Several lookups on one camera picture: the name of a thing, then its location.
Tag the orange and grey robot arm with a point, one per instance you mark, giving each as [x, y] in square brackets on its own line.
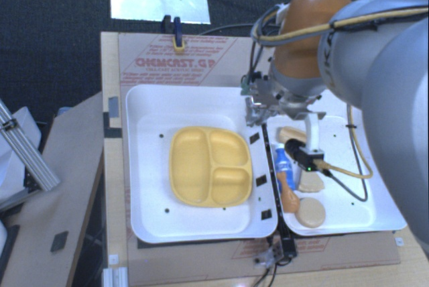
[385, 77]

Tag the thin black and white rod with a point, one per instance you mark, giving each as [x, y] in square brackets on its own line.
[270, 161]

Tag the tan round biscuit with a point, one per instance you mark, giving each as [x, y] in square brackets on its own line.
[311, 212]

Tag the tan toy bread roll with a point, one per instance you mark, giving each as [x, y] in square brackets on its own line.
[290, 133]

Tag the brown cardboard board red print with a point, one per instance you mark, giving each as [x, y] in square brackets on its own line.
[187, 61]

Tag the black cylinder on white bracket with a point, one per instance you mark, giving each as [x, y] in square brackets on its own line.
[300, 153]

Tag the blue plastic bottle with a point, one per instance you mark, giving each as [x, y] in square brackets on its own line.
[283, 163]

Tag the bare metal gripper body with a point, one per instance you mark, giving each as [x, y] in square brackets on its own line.
[272, 97]

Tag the white plastic tray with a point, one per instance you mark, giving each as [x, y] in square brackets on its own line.
[345, 205]
[151, 178]

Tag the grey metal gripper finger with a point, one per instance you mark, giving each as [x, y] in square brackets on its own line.
[262, 116]
[251, 116]

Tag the yellow divided plate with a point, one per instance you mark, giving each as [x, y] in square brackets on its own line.
[191, 168]

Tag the orange toy drumstick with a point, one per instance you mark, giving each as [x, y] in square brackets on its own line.
[290, 198]

